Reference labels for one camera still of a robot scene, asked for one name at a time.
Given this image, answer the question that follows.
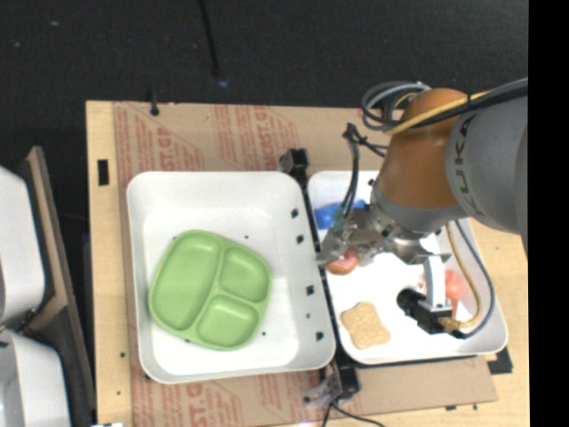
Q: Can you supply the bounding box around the red toy food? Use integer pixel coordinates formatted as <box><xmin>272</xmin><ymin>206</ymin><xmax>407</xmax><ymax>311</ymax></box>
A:
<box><xmin>443</xmin><ymin>270</ymin><xmax>469</xmax><ymax>318</ymax></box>

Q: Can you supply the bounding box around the blue toy food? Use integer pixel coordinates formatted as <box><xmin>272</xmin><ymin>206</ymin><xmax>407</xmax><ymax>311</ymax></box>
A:
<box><xmin>313</xmin><ymin>199</ymin><xmax>371</xmax><ymax>231</ymax></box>

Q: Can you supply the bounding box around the thin black rod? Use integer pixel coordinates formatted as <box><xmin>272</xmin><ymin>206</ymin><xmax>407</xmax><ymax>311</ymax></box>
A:
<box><xmin>300</xmin><ymin>172</ymin><xmax>342</xmax><ymax>365</ymax></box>

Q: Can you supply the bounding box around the brown cardboard board red print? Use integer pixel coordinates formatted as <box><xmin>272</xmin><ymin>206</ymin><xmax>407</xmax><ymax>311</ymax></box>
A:
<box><xmin>113</xmin><ymin>101</ymin><xmax>500</xmax><ymax>427</ymax></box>

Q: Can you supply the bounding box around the black block with wires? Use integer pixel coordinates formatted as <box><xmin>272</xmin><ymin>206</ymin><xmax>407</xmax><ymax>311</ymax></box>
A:
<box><xmin>279</xmin><ymin>148</ymin><xmax>309</xmax><ymax>176</ymax></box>
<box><xmin>329</xmin><ymin>364</ymin><xmax>361</xmax><ymax>396</ymax></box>

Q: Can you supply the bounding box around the tan bread slice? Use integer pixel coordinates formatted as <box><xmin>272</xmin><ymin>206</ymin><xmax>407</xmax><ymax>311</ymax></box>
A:
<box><xmin>340</xmin><ymin>301</ymin><xmax>393</xmax><ymax>351</ymax></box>

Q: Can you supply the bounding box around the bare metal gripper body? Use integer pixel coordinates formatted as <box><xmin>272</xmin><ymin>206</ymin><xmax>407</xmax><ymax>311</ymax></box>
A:
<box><xmin>338</xmin><ymin>208</ymin><xmax>441</xmax><ymax>265</ymax></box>

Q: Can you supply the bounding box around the pink doughnut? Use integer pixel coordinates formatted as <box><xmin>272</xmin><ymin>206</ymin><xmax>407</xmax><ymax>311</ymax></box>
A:
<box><xmin>325</xmin><ymin>246</ymin><xmax>360</xmax><ymax>277</ymax></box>

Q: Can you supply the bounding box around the white plastic tray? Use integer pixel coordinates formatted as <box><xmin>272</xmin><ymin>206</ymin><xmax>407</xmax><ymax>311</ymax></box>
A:
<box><xmin>306</xmin><ymin>169</ymin><xmax>509</xmax><ymax>367</ymax></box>
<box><xmin>125</xmin><ymin>170</ymin><xmax>337</xmax><ymax>384</ymax></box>

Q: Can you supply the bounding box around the green divided plate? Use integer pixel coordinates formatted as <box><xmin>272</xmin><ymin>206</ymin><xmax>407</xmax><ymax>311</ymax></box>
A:
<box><xmin>147</xmin><ymin>229</ymin><xmax>274</xmax><ymax>353</ymax></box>

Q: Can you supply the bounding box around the black cylinder on white bracket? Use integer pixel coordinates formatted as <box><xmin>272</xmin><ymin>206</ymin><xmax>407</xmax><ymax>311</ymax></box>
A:
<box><xmin>396</xmin><ymin>253</ymin><xmax>464</xmax><ymax>335</ymax></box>

